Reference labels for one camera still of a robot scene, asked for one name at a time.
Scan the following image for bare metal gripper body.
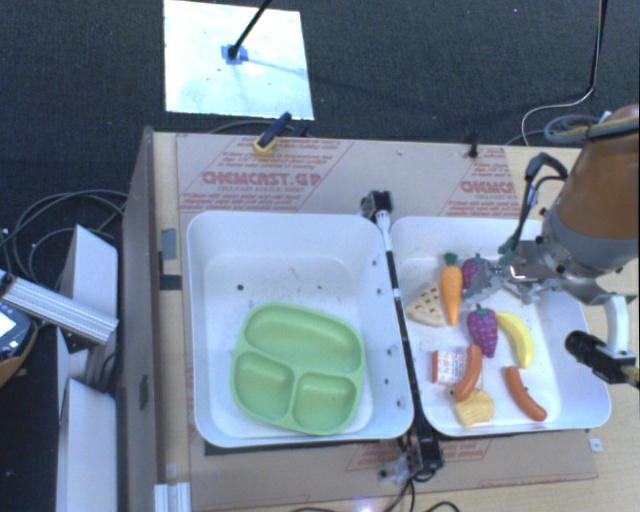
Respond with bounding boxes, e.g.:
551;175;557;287
501;239;619;305

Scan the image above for orange carrot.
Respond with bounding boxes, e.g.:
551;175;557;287
440;251;465;328

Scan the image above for yellow banana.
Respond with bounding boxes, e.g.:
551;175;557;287
494;310;536;370

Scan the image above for yellow pizza slice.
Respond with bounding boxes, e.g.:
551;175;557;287
404;281;447;328

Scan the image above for thin black and white rod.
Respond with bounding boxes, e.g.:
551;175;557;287
374;209;432;451

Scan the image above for white and red packet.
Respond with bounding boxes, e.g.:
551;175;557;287
431;349;485;390

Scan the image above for orange sausage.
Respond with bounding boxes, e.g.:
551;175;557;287
451;343;484;403
503;365;549;423

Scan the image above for white plastic tray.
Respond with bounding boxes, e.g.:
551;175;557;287
389;215;613;438
186;209;416;449

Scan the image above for green divided plate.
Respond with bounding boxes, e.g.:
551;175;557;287
229;301;367;437

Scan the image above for brown cardboard board, red print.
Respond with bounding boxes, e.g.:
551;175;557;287
175;133;599;501

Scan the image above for black cylinder on white bracket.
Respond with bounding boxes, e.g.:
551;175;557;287
564;294;640;387

